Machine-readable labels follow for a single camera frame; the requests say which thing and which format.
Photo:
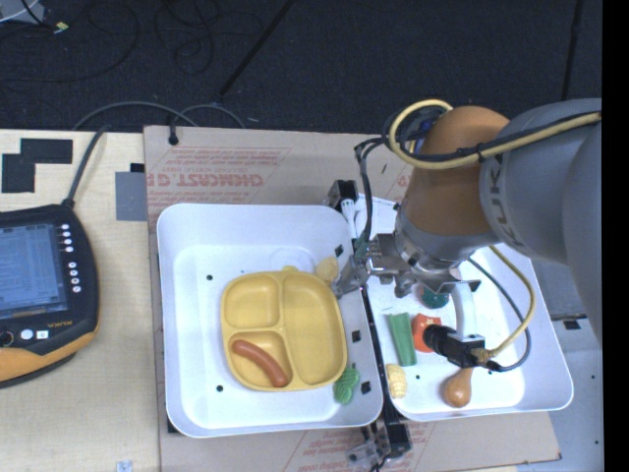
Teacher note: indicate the green toy grapes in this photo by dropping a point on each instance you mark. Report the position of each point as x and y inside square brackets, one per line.
[346, 386]

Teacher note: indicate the pale yellow toy food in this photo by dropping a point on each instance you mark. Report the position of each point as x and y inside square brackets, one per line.
[326, 268]

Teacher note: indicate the green toy celery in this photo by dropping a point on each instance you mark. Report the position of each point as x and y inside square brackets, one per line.
[402, 337]

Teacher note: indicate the brown cardboard board red print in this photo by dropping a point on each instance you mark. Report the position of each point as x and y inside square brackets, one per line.
[245, 175]

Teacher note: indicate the yellow divided plate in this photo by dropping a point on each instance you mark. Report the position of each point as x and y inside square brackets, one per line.
[304, 322]

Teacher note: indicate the black cylinder on white bracket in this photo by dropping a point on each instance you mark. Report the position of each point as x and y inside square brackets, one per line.
[454, 344]

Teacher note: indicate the thin black and white rod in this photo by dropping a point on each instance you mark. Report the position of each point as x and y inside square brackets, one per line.
[378, 357]

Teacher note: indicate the teal toy food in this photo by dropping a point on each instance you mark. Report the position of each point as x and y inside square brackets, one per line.
[435, 300]

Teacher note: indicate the tan toy pear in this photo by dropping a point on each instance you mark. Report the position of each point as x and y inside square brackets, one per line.
[456, 391]

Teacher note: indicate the orange toy tomato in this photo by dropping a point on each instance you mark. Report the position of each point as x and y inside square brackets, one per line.
[420, 332]

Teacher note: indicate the clear round plastic lid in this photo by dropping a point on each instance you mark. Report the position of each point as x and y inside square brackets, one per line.
[292, 258]

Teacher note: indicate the orange-brown toy sausage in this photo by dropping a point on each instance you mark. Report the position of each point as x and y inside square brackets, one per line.
[260, 361]

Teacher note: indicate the white plastic tray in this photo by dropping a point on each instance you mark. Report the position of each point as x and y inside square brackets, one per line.
[196, 386]
[521, 376]

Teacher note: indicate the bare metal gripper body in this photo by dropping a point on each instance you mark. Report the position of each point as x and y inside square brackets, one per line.
[388, 256]

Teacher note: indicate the yellow toy corn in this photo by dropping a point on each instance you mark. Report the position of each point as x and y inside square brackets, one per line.
[396, 380]

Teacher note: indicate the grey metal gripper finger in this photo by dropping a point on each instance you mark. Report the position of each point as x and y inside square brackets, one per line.
[404, 285]
[351, 276]

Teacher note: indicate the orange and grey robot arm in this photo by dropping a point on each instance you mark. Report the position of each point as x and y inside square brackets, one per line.
[535, 190]

